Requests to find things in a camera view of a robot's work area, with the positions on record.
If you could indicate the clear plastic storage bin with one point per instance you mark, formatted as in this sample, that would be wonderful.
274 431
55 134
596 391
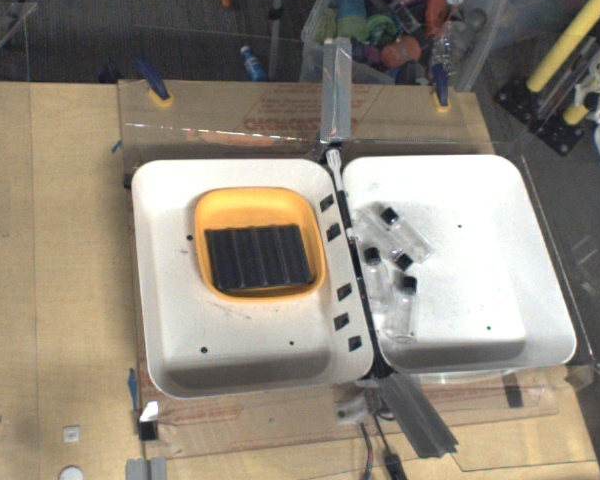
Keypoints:
325 63

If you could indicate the black ribbed rectangular insert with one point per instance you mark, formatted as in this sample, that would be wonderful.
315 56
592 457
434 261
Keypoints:
258 258

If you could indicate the orange plastic bowl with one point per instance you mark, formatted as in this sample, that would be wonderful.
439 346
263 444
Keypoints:
260 208

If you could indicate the brown cardboard board, red print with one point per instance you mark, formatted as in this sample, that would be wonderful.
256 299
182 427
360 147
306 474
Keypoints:
220 113

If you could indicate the blue bottle with white cap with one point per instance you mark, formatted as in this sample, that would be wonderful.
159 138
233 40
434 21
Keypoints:
253 63

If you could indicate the thin black and white rod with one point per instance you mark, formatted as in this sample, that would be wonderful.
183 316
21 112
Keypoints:
344 208

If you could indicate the clear bottle with black cap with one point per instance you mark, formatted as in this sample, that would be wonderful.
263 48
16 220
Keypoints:
375 233
409 238
404 313
377 280

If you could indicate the white plastic tray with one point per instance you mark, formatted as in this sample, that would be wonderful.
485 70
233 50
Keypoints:
480 268
180 318

